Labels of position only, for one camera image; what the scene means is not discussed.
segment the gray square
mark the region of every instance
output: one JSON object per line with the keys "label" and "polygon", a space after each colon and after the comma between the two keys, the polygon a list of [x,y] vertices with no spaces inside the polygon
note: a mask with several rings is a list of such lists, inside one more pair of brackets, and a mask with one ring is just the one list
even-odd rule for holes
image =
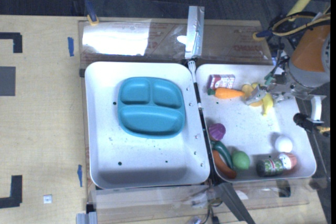
{"label": "gray square", "polygon": [[15,67],[0,67],[0,96],[15,96]]}

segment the green lime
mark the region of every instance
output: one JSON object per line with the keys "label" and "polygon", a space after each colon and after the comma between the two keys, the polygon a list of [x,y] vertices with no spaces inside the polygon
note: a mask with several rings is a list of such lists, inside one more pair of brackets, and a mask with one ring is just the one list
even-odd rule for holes
{"label": "green lime", "polygon": [[247,170],[250,166],[250,158],[243,151],[234,151],[231,157],[233,165],[237,169]]}

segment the white ball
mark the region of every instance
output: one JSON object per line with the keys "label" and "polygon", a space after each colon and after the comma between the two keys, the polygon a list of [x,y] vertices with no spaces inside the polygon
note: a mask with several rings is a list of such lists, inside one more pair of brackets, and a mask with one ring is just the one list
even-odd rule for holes
{"label": "white ball", "polygon": [[275,141],[275,148],[278,152],[291,152],[293,143],[288,137],[281,135]]}

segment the wooden table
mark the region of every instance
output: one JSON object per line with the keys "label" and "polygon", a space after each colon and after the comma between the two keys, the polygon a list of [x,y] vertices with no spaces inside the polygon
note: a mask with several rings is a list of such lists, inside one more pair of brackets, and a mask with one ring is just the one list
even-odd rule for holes
{"label": "wooden table", "polygon": [[[0,16],[0,32],[23,36],[23,53],[0,39],[0,66],[16,67],[15,96],[0,96],[0,198],[11,176],[23,177],[19,207],[0,209],[1,223],[75,223],[87,201],[79,29],[83,17]],[[68,37],[74,40],[69,55]],[[82,166],[83,186],[77,174]],[[44,195],[52,195],[44,203]],[[326,223],[318,195],[307,204],[250,210],[256,223]],[[222,223],[237,221],[231,212]],[[140,223],[186,223],[190,217]]]}

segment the purple toy vegetable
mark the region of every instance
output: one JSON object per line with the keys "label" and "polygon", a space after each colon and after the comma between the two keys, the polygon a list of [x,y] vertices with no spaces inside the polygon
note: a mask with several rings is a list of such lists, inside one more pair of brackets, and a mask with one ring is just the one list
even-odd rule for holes
{"label": "purple toy vegetable", "polygon": [[221,123],[214,123],[208,128],[210,139],[213,141],[220,141],[223,139],[226,129]]}

